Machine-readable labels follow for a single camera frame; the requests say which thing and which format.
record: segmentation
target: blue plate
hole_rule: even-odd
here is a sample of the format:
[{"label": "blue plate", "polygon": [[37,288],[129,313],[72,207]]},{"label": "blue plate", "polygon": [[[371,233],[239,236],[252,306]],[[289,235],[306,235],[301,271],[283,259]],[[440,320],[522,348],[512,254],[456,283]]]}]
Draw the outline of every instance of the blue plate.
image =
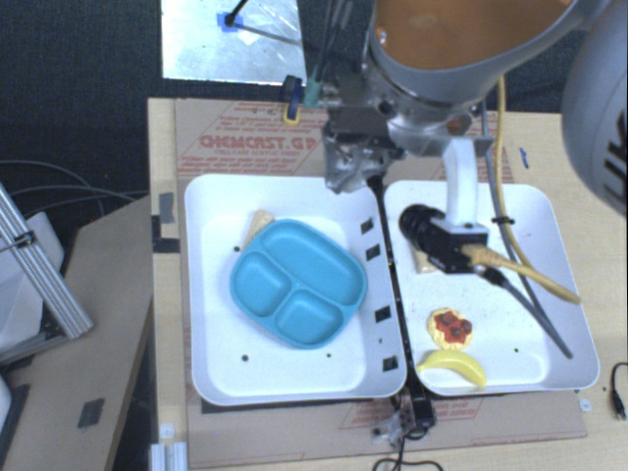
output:
[{"label": "blue plate", "polygon": [[261,231],[239,256],[230,283],[240,309],[303,348],[331,341],[366,293],[366,274],[357,260],[295,220],[279,220]]}]

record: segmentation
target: yellow banana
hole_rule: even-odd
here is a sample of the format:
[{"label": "yellow banana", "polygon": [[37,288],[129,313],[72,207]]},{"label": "yellow banana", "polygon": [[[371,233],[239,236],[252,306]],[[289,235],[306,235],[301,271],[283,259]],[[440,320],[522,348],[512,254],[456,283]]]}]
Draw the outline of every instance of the yellow banana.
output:
[{"label": "yellow banana", "polygon": [[483,387],[487,384],[487,374],[482,365],[466,352],[459,350],[435,350],[416,367],[419,373],[426,368],[447,368],[458,372],[477,386]]}]

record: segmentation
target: red topping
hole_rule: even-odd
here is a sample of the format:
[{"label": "red topping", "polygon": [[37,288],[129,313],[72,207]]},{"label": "red topping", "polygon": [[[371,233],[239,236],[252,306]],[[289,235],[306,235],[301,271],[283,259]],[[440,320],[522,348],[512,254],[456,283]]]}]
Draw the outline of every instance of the red topping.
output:
[{"label": "red topping", "polygon": [[436,327],[445,334],[447,343],[465,343],[467,335],[472,331],[471,323],[466,319],[458,319],[450,310],[438,314],[435,318]]}]

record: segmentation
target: silver reflective sheet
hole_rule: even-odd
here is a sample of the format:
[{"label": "silver reflective sheet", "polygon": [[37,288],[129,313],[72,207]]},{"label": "silver reflective sheet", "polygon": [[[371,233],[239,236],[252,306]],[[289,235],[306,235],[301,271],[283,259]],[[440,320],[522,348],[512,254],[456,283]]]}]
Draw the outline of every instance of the silver reflective sheet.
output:
[{"label": "silver reflective sheet", "polygon": [[239,0],[162,0],[166,79],[281,84],[306,78],[296,0],[249,0],[242,27],[224,31],[218,15]]}]

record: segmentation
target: dark background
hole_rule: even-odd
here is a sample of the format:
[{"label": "dark background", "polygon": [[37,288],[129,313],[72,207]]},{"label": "dark background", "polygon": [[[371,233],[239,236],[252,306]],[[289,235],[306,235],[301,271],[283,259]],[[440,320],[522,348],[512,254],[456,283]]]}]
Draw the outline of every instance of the dark background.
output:
[{"label": "dark background", "polygon": [[[322,42],[326,0],[297,0],[308,72]],[[349,32],[332,64],[359,59],[371,0],[357,0]],[[276,100],[279,89],[161,77],[160,0],[0,0],[0,183],[11,193],[41,185],[80,185],[59,171],[15,161],[62,166],[91,186],[148,189],[148,97]],[[572,32],[507,75],[509,110],[559,112],[560,93],[582,42]],[[86,197],[77,190],[15,195],[23,213]],[[125,204],[103,199],[105,212]],[[97,219],[95,201],[47,209],[65,246]],[[117,469],[145,468],[150,434],[150,379],[140,372]]]}]

